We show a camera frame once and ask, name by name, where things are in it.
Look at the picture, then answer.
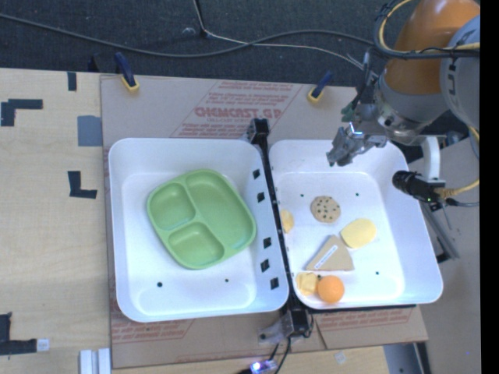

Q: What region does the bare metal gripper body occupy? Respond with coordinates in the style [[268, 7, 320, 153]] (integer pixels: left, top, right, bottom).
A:
[[349, 105, 434, 150]]

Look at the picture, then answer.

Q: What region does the brown chocolate chip biscuit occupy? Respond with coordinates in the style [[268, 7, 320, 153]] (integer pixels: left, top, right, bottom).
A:
[[310, 195, 342, 224]]

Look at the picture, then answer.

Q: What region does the yellow oval toy food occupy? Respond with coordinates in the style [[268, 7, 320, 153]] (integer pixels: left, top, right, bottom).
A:
[[339, 217, 378, 251]]

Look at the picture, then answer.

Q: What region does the yellow crinkled toy food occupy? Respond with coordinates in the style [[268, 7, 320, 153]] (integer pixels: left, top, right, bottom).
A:
[[295, 271, 321, 298], [279, 208, 296, 235]]

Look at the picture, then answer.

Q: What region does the white plastic tray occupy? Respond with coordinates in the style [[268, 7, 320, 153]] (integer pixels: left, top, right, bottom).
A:
[[108, 137, 291, 323], [268, 139, 444, 311]]

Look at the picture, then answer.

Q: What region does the tan triangular toy slice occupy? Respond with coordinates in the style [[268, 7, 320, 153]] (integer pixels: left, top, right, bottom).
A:
[[305, 234, 356, 273]]

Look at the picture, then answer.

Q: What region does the orange ball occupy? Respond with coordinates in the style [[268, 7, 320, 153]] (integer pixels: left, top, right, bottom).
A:
[[316, 274, 346, 304]]

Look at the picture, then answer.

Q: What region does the green divided plate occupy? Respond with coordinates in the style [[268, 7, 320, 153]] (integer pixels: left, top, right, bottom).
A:
[[146, 168, 258, 271]]

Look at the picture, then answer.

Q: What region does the brown cardboard board, red print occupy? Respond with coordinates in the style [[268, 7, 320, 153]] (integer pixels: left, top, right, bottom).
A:
[[99, 74, 430, 370]]

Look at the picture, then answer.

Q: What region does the black cylinder on white bracket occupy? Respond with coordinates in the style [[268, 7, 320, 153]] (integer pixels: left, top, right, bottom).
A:
[[391, 136, 448, 204]]

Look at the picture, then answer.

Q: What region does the black block with thin wires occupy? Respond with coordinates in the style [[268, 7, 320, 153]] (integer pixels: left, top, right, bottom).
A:
[[248, 118, 271, 145], [257, 308, 313, 344]]

